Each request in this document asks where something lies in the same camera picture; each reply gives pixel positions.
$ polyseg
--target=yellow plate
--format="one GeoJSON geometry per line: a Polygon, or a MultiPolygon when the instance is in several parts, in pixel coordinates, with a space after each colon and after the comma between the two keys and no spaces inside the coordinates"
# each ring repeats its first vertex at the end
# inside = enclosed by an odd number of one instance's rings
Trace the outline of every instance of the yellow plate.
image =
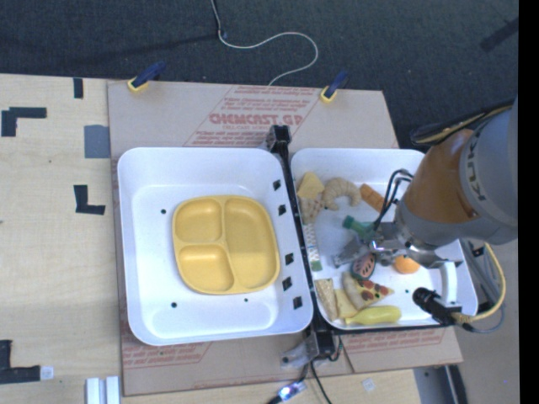
{"type": "Polygon", "coordinates": [[[270,216],[259,202],[245,196],[186,200],[174,212],[173,244],[179,274],[201,293],[254,292],[279,275],[270,216]]]}

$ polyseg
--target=cardboard board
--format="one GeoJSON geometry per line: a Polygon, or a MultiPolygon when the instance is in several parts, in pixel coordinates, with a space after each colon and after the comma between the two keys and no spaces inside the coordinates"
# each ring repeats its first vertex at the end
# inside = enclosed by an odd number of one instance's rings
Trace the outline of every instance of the cardboard board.
{"type": "MultiPolygon", "coordinates": [[[[281,368],[280,356],[302,333],[212,343],[153,347],[139,342],[126,318],[116,166],[138,146],[259,147],[272,125],[288,125],[290,153],[315,147],[396,148],[382,92],[150,82],[139,93],[125,81],[108,83],[121,349],[126,396],[224,385],[295,380],[300,369],[281,368]]],[[[343,355],[318,374],[346,375],[462,360],[451,328],[373,332],[343,337],[343,355]]]]}

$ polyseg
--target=orange fruit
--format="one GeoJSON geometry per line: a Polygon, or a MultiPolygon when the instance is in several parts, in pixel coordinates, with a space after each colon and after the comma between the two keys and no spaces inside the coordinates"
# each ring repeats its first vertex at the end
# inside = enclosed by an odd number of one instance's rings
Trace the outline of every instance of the orange fruit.
{"type": "Polygon", "coordinates": [[[401,274],[413,274],[417,272],[421,265],[405,254],[401,254],[395,257],[393,266],[401,274]]]}

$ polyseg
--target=white cable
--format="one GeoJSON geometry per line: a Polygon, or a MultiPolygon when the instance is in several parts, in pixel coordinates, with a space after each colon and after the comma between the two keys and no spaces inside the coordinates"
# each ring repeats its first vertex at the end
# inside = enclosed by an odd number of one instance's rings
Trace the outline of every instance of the white cable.
{"type": "Polygon", "coordinates": [[[219,40],[221,41],[222,44],[230,47],[230,48],[233,48],[235,50],[252,50],[254,48],[258,48],[259,46],[262,46],[262,45],[265,45],[267,44],[268,42],[274,40],[274,39],[277,39],[281,36],[300,36],[304,39],[307,39],[309,42],[311,42],[311,45],[312,47],[314,48],[314,58],[311,60],[311,62],[305,66],[302,66],[302,67],[299,67],[297,69],[294,69],[294,70],[291,70],[291,71],[288,71],[288,72],[285,72],[285,73],[281,73],[279,76],[277,77],[274,77],[268,85],[273,85],[273,83],[275,81],[277,81],[278,79],[282,78],[282,77],[285,77],[287,75],[290,75],[292,73],[296,73],[296,72],[300,72],[300,71],[303,71],[305,69],[308,69],[309,67],[311,67],[317,60],[318,60],[318,47],[317,47],[317,44],[315,43],[314,40],[312,40],[309,36],[303,34],[303,33],[299,33],[297,31],[286,31],[284,33],[279,33],[277,35],[274,35],[274,36],[271,36],[269,37],[268,39],[266,40],[262,40],[262,42],[259,42],[258,44],[254,44],[254,45],[233,45],[233,44],[230,44],[228,43],[223,37],[222,37],[222,33],[221,33],[221,19],[219,18],[219,14],[217,13],[217,7],[216,7],[216,4],[214,2],[214,0],[210,0],[211,2],[211,9],[213,10],[213,14],[216,18],[216,22],[217,22],[217,35],[219,36],[219,40]]]}

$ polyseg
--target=black connector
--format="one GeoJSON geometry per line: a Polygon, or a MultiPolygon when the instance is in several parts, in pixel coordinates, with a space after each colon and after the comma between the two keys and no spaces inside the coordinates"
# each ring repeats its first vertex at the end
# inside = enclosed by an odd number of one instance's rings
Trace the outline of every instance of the black connector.
{"type": "Polygon", "coordinates": [[[330,332],[315,332],[318,343],[318,358],[326,359],[335,354],[334,335],[330,332]]]}
{"type": "Polygon", "coordinates": [[[279,152],[279,147],[288,146],[292,142],[288,125],[272,125],[266,136],[266,147],[269,152],[279,152]]]}
{"type": "Polygon", "coordinates": [[[435,290],[428,290],[425,287],[416,289],[412,298],[421,310],[428,312],[433,319],[445,327],[455,324],[455,319],[453,319],[451,313],[462,310],[460,306],[444,306],[441,302],[440,295],[435,290]]]}

